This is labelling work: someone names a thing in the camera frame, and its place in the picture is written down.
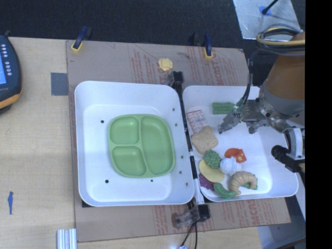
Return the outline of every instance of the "green divided plate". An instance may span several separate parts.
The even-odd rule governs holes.
[[[169,173],[175,164],[173,139],[168,124],[150,114],[114,118],[108,126],[110,158],[123,176],[146,178]]]

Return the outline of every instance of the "toy food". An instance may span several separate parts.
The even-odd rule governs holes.
[[[208,126],[208,122],[202,112],[202,110],[195,110],[193,112],[188,112],[187,121],[190,125],[191,131],[193,134],[198,133],[204,127]]]
[[[235,110],[235,104],[231,102],[213,102],[212,113],[213,114],[228,114],[231,110]]]
[[[221,183],[215,183],[213,188],[222,198],[233,198],[237,195],[235,191],[227,191]]]
[[[235,191],[238,195],[241,194],[239,191],[239,187],[250,183],[249,189],[254,189],[257,186],[257,177],[250,173],[245,171],[235,172],[235,174],[232,176],[232,180],[230,181],[230,190]]]
[[[230,148],[226,150],[225,157],[226,158],[235,157],[238,163],[245,162],[247,160],[243,150],[240,148]]]
[[[209,181],[208,179],[206,179],[206,177],[203,174],[199,174],[199,184],[201,185],[201,187],[205,187],[206,189],[209,190],[214,190],[213,188],[213,184],[214,182]]]
[[[242,167],[234,157],[230,157],[221,160],[219,169],[222,173],[232,176],[235,172],[241,171]]]
[[[217,152],[210,149],[205,152],[204,160],[212,169],[219,169],[219,165],[222,159]]]
[[[225,177],[220,170],[212,169],[209,165],[207,165],[205,160],[201,160],[199,162],[199,171],[206,179],[213,183],[221,182]]]
[[[192,135],[191,142],[200,154],[204,154],[218,145],[218,139],[214,135],[211,126],[204,127],[198,133]]]
[[[245,183],[244,185],[241,185],[241,186],[250,189],[250,183],[249,183],[249,182],[248,182],[248,183]]]
[[[167,71],[173,68],[173,62],[168,58],[160,58],[158,60],[158,64],[163,71]]]

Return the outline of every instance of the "blue tape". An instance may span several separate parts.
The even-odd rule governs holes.
[[[269,9],[266,14],[263,14],[262,11],[266,8],[266,6],[260,6],[259,7],[259,12],[263,15],[263,16],[269,16],[272,14],[271,10]]]
[[[12,191],[9,192],[9,197],[8,197],[8,205],[9,205],[9,215],[12,215],[12,202],[13,202],[13,195],[14,193]]]

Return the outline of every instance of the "red toy food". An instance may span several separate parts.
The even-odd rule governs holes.
[[[230,148],[226,150],[225,157],[234,157],[238,163],[245,162],[247,160],[243,150],[240,148]]]

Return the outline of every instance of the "cardboard sheet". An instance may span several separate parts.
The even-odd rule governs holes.
[[[188,228],[177,229],[171,220],[175,214],[187,212],[186,204],[90,207],[82,202],[78,192],[74,90],[86,80],[164,84],[168,71],[158,65],[162,58],[173,62],[172,70],[183,72],[184,87],[245,86],[248,68],[243,51],[213,48],[213,58],[206,59],[202,47],[84,41],[80,52],[73,53],[72,43],[66,42],[66,53],[78,242],[186,233]],[[198,231],[290,222],[284,198],[208,204],[211,218],[200,224]]]

